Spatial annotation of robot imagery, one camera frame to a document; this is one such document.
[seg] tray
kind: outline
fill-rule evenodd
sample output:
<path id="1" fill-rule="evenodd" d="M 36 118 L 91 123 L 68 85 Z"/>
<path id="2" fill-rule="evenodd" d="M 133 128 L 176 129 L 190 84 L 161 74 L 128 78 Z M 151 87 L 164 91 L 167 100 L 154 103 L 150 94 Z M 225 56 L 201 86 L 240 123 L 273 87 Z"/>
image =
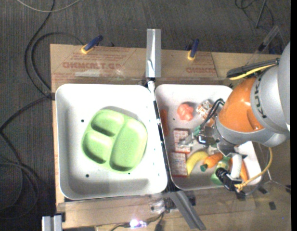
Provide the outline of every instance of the tray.
<path id="1" fill-rule="evenodd" d="M 142 159 L 147 130 L 142 122 L 114 110 L 98 111 L 82 139 L 85 155 L 114 172 L 132 171 Z"/>
<path id="2" fill-rule="evenodd" d="M 153 98 L 139 85 L 65 84 L 56 92 L 59 185 L 71 200 L 154 194 L 168 183 Z M 92 117 L 112 110 L 143 123 L 147 145 L 139 164 L 117 173 L 88 158 L 82 137 Z"/>
<path id="3" fill-rule="evenodd" d="M 209 100 L 211 103 L 219 98 L 227 100 L 228 96 L 232 92 L 232 89 L 226 86 L 219 85 L 172 85 L 163 84 L 156 88 L 155 96 L 157 101 L 158 110 L 165 109 L 168 112 L 168 136 L 163 136 L 165 141 L 166 153 L 169 158 L 170 153 L 173 152 L 175 142 L 173 131 L 176 128 L 182 128 L 186 130 L 192 130 L 203 122 L 203 120 L 196 115 L 196 107 Z M 191 121 L 180 120 L 177 114 L 177 108 L 181 103 L 188 103 L 194 108 L 194 117 Z M 196 150 L 202 150 L 204 147 L 198 145 L 190 154 L 186 155 L 186 159 Z M 242 154 L 246 154 L 244 159 L 245 165 L 248 169 L 249 177 L 255 176 L 261 172 L 258 159 L 256 157 L 253 143 L 247 142 L 238 147 L 238 151 Z M 176 177 L 172 175 L 172 169 L 170 167 L 171 179 L 173 183 L 182 190 L 191 191 L 199 189 L 209 189 L 218 186 L 212 183 L 210 177 L 214 171 L 214 168 L 209 168 L 205 172 L 200 170 L 200 163 L 197 164 L 189 177 Z M 252 181 L 250 185 L 257 184 L 261 177 Z"/>

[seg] banana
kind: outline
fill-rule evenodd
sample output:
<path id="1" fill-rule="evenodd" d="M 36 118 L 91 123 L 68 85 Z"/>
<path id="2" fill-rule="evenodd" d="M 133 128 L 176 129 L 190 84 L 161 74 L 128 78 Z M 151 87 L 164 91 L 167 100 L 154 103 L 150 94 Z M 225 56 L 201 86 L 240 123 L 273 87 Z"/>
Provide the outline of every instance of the banana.
<path id="1" fill-rule="evenodd" d="M 191 156 L 189 156 L 186 161 L 188 176 L 191 174 L 191 171 L 193 170 L 196 163 L 198 161 L 205 160 L 205 158 L 207 157 L 208 157 L 208 153 L 204 151 L 198 151 L 193 153 Z"/>

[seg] green plate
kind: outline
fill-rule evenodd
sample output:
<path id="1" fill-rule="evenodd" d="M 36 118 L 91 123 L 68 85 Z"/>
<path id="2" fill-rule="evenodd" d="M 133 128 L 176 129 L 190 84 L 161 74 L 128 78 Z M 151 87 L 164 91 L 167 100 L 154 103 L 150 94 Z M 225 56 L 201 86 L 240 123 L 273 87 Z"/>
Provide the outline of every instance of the green plate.
<path id="1" fill-rule="evenodd" d="M 128 173 L 141 161 L 147 130 L 138 120 L 113 110 L 98 111 L 82 138 L 87 157 L 108 170 Z"/>

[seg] blue clamp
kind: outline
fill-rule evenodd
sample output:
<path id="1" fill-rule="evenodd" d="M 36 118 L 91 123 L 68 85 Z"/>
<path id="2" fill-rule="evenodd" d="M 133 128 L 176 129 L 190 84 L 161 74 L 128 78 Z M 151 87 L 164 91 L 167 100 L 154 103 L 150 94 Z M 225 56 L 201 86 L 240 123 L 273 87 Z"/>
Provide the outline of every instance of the blue clamp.
<path id="1" fill-rule="evenodd" d="M 92 41 L 90 41 L 88 44 L 82 46 L 81 48 L 81 51 L 84 53 L 84 54 L 87 54 L 88 52 L 90 52 L 93 47 L 95 45 L 98 45 L 99 42 L 101 42 L 103 40 L 103 37 L 102 35 L 99 35 L 98 37 L 95 37 Z"/>
<path id="2" fill-rule="evenodd" d="M 193 42 L 192 48 L 191 48 L 191 50 L 189 50 L 189 52 L 188 52 L 188 59 L 189 59 L 189 60 L 194 60 L 194 59 L 195 59 L 195 53 L 196 53 L 196 51 L 197 51 L 197 47 L 198 47 L 199 41 L 200 41 L 200 40 L 197 38 L 197 39 Z"/>

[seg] gray carpet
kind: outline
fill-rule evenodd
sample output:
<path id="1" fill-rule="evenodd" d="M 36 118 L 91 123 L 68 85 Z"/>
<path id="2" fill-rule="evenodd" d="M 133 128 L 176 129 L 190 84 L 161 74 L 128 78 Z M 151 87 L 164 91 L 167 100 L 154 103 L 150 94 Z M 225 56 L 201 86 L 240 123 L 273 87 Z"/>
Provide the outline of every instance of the gray carpet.
<path id="1" fill-rule="evenodd" d="M 22 0 L 40 10 L 51 9 L 52 0 Z M 55 0 L 54 9 L 76 0 Z M 199 38 L 199 51 L 253 53 L 272 26 L 277 36 L 267 49 L 281 53 L 290 41 L 291 0 L 267 0 L 258 28 L 255 23 L 264 0 L 84 0 L 51 13 L 27 8 L 16 0 L 0 0 L 0 127 L 20 108 L 43 97 L 35 85 L 46 88 L 36 78 L 25 55 L 30 56 L 35 42 L 42 35 L 64 32 L 89 42 L 102 34 L 102 46 L 146 47 L 146 30 L 160 28 L 162 48 L 183 50 L 190 39 Z M 34 48 L 36 71 L 50 87 L 50 43 L 80 44 L 63 34 L 49 35 Z M 0 231 L 41 230 L 41 217 L 55 214 L 52 104 L 42 99 L 23 110 L 0 130 Z M 36 183 L 29 180 L 25 169 L 14 166 L 20 160 L 38 180 L 39 197 L 34 205 Z M 14 205 L 2 212 L 3 208 Z M 25 216 L 14 218 L 19 213 Z"/>

